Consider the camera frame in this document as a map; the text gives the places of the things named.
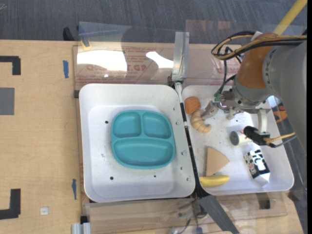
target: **wooden board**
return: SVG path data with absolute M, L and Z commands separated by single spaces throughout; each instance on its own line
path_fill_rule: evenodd
M 14 115 L 0 116 L 0 209 L 9 208 L 11 189 L 21 189 L 21 213 L 0 220 L 0 233 L 69 233 L 80 222 L 74 44 L 0 41 L 1 56 L 21 58 L 20 76 L 0 62 L 0 87 L 15 88 Z M 49 214 L 40 215 L 41 207 Z

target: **black tape marking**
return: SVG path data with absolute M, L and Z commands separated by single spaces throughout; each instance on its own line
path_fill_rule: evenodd
M 0 56 L 0 62 L 11 62 L 12 75 L 20 76 L 20 58 L 18 56 Z
M 80 90 L 74 91 L 74 98 L 79 98 L 79 92 L 80 92 Z
M 11 189 L 10 208 L 0 210 L 1 219 L 18 218 L 20 215 L 20 189 Z

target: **yellow pole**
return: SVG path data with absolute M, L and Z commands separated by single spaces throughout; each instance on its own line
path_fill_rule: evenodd
M 291 22 L 296 18 L 299 12 L 306 6 L 308 0 L 297 0 L 291 9 L 284 16 L 282 21 L 278 24 L 278 26 L 274 29 L 273 33 L 282 35 L 283 32 L 287 29 L 287 27 L 291 24 Z

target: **gray carpet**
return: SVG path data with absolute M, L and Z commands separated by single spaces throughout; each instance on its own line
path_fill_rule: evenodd
M 65 27 L 77 37 L 80 21 L 173 30 L 185 30 L 187 20 L 229 21 L 256 30 L 277 25 L 295 1 L 0 0 L 0 39 L 62 40 Z M 292 25 L 307 26 L 307 8 Z

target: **wooden table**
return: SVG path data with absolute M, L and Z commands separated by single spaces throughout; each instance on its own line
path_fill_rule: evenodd
M 12 75 L 12 63 L 0 62 L 0 88 L 14 88 L 15 95 L 14 115 L 0 115 L 0 210 L 9 209 L 11 189 L 21 193 L 18 218 L 0 220 L 0 233 L 70 233 L 71 225 L 80 222 L 75 45 L 77 42 L 0 40 L 0 56 L 21 59 L 21 75 Z M 286 215 L 234 224 L 248 234 L 303 233 L 292 201 L 286 193 L 282 196 Z M 220 231 L 216 224 L 207 224 L 203 230 Z

